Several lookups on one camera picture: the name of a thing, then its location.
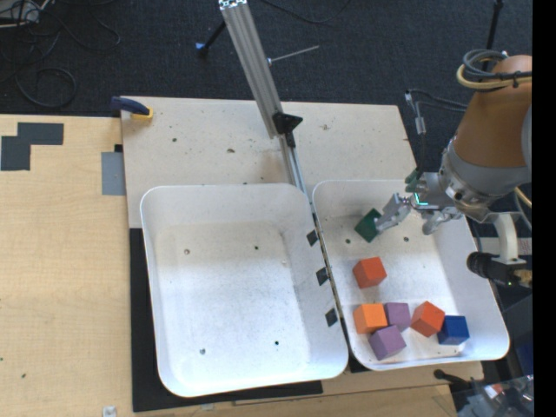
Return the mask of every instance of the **white tray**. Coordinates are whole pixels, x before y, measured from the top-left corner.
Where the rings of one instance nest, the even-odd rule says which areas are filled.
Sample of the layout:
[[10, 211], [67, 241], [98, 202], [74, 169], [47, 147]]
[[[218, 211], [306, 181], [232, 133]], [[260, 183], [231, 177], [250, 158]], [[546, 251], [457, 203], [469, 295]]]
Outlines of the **white tray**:
[[[314, 188], [314, 207], [353, 355], [374, 370], [498, 360], [509, 349], [509, 337], [489, 281], [467, 269], [467, 256], [476, 247], [465, 218], [423, 235], [424, 220], [412, 211], [370, 243], [355, 232], [366, 213], [371, 209], [382, 213], [392, 194], [404, 195], [404, 189], [403, 181], [325, 181]], [[358, 260], [372, 256], [382, 259], [387, 278], [378, 286], [360, 289], [352, 269]], [[357, 334], [353, 312], [362, 303], [387, 301], [407, 302], [411, 314], [423, 301], [430, 301], [446, 314], [465, 315], [470, 338], [459, 346], [446, 346], [436, 335], [427, 338], [408, 328], [402, 332], [407, 346], [378, 361], [368, 335]]]
[[332, 378], [348, 347], [307, 197], [289, 184], [167, 186], [141, 202], [158, 371], [195, 397]]

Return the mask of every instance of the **wooden table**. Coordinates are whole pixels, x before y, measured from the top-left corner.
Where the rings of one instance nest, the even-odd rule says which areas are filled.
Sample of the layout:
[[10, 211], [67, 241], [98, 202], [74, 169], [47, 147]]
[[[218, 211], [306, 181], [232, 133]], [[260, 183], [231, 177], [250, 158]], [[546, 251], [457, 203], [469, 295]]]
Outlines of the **wooden table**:
[[[401, 133], [395, 107], [386, 114], [376, 109]], [[63, 145], [31, 145], [30, 170], [0, 171], [0, 414], [99, 417], [113, 406], [118, 417], [137, 415], [131, 405], [128, 203], [124, 195], [103, 195], [101, 163], [102, 152], [122, 143], [122, 120], [0, 116], [0, 136], [16, 136], [19, 122], [62, 123], [64, 130]], [[326, 124], [321, 118], [306, 130], [300, 126], [300, 142], [308, 143], [311, 128], [327, 132]], [[405, 134], [400, 141], [408, 148]], [[139, 415], [455, 414], [446, 382], [433, 376], [436, 368], [347, 371], [323, 381], [318, 396]], [[483, 377], [478, 361], [450, 364], [449, 373]]]

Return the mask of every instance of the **black bracket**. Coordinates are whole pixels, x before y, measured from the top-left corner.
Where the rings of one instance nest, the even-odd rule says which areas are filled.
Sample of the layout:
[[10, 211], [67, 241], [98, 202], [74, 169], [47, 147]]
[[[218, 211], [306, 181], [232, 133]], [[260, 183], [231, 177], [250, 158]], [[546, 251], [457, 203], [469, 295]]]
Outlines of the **black bracket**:
[[287, 115], [286, 113], [276, 112], [272, 116], [275, 122], [276, 131], [279, 135], [286, 137], [286, 143], [290, 147], [295, 147], [293, 131], [302, 121], [302, 117]]

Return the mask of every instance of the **orange cube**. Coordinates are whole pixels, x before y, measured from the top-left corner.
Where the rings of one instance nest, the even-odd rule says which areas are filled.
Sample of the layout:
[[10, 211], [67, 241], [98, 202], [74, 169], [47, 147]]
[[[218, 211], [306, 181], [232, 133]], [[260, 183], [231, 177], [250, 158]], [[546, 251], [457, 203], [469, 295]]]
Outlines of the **orange cube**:
[[445, 313], [441, 308], [436, 307], [430, 301], [425, 301], [414, 310], [411, 318], [411, 328], [426, 337], [430, 337], [440, 332], [444, 323], [444, 316]]
[[371, 334], [388, 326], [386, 312], [382, 303], [361, 304], [354, 311], [357, 334]]
[[387, 277], [379, 256], [360, 260], [355, 264], [353, 271], [359, 288], [378, 286]]

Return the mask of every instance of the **block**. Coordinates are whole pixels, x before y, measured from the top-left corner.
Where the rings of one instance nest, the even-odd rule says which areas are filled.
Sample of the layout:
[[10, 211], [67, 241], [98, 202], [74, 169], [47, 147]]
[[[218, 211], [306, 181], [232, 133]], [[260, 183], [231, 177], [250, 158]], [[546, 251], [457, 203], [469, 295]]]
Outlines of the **block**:
[[430, 337], [438, 334], [444, 322], [445, 313], [430, 301], [422, 302], [411, 317], [411, 328], [420, 334]]
[[384, 303], [384, 312], [386, 313], [388, 325], [397, 326], [400, 332], [409, 328], [411, 313], [406, 302], [386, 302]]
[[361, 304], [354, 311], [357, 334], [371, 334], [388, 325], [384, 306], [380, 302]]
[[463, 315], [446, 315], [437, 336], [439, 344], [458, 345], [463, 343], [469, 338], [466, 317]]
[[378, 286], [387, 277], [379, 256], [360, 260], [355, 264], [353, 272], [359, 288]]
[[377, 330], [368, 338], [378, 360], [398, 354], [407, 344], [397, 326]]
[[366, 241], [371, 242], [377, 235], [374, 220], [381, 217], [381, 214], [373, 208], [355, 226], [355, 231]]

